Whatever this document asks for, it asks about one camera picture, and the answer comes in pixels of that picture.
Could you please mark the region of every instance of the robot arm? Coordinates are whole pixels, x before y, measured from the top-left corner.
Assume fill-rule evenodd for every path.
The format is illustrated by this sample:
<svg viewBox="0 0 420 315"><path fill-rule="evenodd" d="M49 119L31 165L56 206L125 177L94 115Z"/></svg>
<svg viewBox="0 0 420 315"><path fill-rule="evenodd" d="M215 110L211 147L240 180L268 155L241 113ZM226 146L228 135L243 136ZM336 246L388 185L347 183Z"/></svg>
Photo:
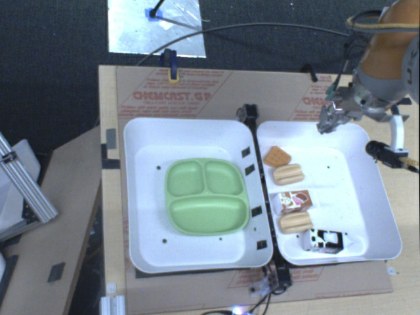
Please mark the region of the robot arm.
<svg viewBox="0 0 420 315"><path fill-rule="evenodd" d="M337 87L336 82L328 90L327 100L332 103L328 108L322 107L317 124L323 134L362 116L389 122L390 146L373 142L366 146L366 151L390 167L412 171L413 165L406 164L408 152L403 148L403 122L408 116L399 115L396 106L406 95L419 102L419 17L420 0L398 0L382 13L378 24L358 29L374 35L354 71L352 83ZM353 27L352 18L348 24Z"/></svg>

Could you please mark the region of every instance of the food item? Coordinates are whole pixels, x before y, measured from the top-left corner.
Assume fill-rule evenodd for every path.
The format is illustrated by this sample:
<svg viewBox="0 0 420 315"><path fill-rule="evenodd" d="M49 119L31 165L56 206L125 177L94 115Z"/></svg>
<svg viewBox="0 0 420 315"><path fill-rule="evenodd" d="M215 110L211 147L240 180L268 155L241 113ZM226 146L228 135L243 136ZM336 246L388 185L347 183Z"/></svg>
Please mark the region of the food item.
<svg viewBox="0 0 420 315"><path fill-rule="evenodd" d="M343 233L310 229L303 235L305 251L337 254L344 249Z"/></svg>
<svg viewBox="0 0 420 315"><path fill-rule="evenodd" d="M272 200L274 212L277 215L306 211L312 207L312 199L308 190L280 192Z"/></svg>
<svg viewBox="0 0 420 315"><path fill-rule="evenodd" d="M296 183L302 181L305 176L303 175L301 166L296 164L283 165L278 167L273 172L274 181L279 185Z"/></svg>
<svg viewBox="0 0 420 315"><path fill-rule="evenodd" d="M263 161L271 167L280 167L287 165L291 161L291 156L281 148L273 146Z"/></svg>
<svg viewBox="0 0 420 315"><path fill-rule="evenodd" d="M279 223L285 234L304 232L314 227L307 211L284 215Z"/></svg>

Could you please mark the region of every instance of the dark floor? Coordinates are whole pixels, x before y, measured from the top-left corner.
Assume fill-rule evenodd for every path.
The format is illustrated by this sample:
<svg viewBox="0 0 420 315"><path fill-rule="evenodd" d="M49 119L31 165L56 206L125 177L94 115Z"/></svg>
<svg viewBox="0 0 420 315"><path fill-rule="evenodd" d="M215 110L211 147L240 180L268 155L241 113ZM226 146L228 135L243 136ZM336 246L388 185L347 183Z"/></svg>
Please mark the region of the dark floor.
<svg viewBox="0 0 420 315"><path fill-rule="evenodd" d="M245 22L287 22L346 32L345 20L349 16L382 9L394 1L199 0L199 3L201 17L210 20L204 28ZM0 0L0 11L3 135L11 144L27 138L36 152L43 153L94 127L98 118L98 65L134 65L141 58L108 52L107 0ZM344 37L293 28L226 30L205 34L204 39L207 58L181 58L179 66L297 72L310 63L317 72L337 73L345 42ZM357 54L360 53L354 53L353 64ZM157 64L157 58L146 63ZM96 264L92 257L89 263ZM82 276L89 274L82 271Z"/></svg>

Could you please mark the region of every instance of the green plate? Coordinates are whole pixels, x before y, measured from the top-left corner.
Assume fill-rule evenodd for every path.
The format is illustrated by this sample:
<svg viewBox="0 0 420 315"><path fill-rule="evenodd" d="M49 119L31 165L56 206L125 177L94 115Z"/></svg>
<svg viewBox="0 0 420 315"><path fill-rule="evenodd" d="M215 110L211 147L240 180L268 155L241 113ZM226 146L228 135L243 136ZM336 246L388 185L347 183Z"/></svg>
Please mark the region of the green plate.
<svg viewBox="0 0 420 315"><path fill-rule="evenodd" d="M229 234L249 220L242 175L225 160L196 158L173 163L166 172L165 197L172 225L185 234Z"/></svg>

